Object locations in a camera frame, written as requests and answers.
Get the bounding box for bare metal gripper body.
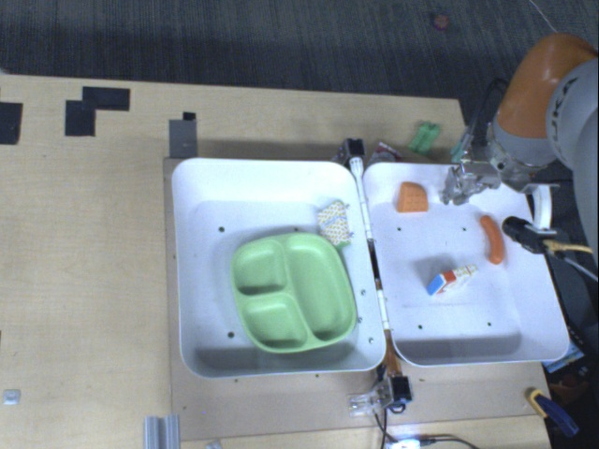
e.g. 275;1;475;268
456;158;503;195

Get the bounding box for orange waffle biscuit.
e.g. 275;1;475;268
396;181;430;213

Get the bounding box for orange sausage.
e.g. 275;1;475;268
479;214;506;266

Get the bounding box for green ribbed toy block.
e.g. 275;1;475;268
407;121;442;154

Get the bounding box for red and white packet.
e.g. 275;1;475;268
369;141;402;166

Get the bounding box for red blue white carton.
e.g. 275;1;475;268
425;264;479;297

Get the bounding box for thin black and white rod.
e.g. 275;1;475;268
349;155;400;378

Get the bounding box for white yellow patterned packet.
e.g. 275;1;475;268
316;199;356;248

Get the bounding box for white plastic tray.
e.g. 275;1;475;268
362;160;572;368
170;156;387;380

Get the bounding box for green divided plate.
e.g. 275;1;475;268
229;232;358;355

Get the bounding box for black cylinder on white bracket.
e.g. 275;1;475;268
502;182;561;255

